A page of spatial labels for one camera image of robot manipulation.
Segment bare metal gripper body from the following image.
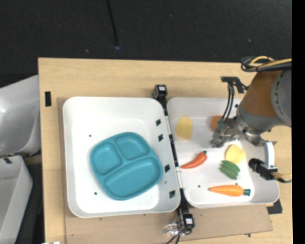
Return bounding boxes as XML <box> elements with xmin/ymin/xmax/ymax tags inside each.
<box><xmin>210</xmin><ymin>116</ymin><xmax>270</xmax><ymax>148</ymax></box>

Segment orange round fruit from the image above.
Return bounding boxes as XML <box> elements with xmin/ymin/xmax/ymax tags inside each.
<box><xmin>210</xmin><ymin>115</ymin><xmax>223</xmax><ymax>132</ymax></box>

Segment green pea pods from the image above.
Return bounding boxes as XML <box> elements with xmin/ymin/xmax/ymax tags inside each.
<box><xmin>219</xmin><ymin>160</ymin><xmax>241</xmax><ymax>180</ymax></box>

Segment white plastic tray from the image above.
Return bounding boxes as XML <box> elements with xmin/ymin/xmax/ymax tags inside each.
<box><xmin>166</xmin><ymin>96</ymin><xmax>281</xmax><ymax>209</ymax></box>
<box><xmin>62</xmin><ymin>96</ymin><xmax>182</xmax><ymax>219</ymax></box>

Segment orange chili pepper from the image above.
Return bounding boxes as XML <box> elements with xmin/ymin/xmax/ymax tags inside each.
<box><xmin>180</xmin><ymin>150</ymin><xmax>208</xmax><ymax>170</ymax></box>

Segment orange carrot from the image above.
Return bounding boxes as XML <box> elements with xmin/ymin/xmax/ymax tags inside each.
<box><xmin>208</xmin><ymin>184</ymin><xmax>252</xmax><ymax>198</ymax></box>

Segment thin black and white rod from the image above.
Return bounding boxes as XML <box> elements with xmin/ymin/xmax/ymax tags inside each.
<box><xmin>159</xmin><ymin>95</ymin><xmax>191</xmax><ymax>216</ymax></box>

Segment blue divided plate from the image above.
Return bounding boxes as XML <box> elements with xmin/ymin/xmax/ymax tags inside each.
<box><xmin>89</xmin><ymin>131</ymin><xmax>164</xmax><ymax>201</ymax></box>

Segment black cylinder on white bracket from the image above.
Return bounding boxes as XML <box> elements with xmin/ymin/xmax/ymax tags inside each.
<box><xmin>248</xmin><ymin>141</ymin><xmax>279</xmax><ymax>181</ymax></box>

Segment black block with thin wires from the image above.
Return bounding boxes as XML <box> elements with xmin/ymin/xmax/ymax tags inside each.
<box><xmin>150</xmin><ymin>84</ymin><xmax>169</xmax><ymax>99</ymax></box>
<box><xmin>177</xmin><ymin>211</ymin><xmax>195</xmax><ymax>230</ymax></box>

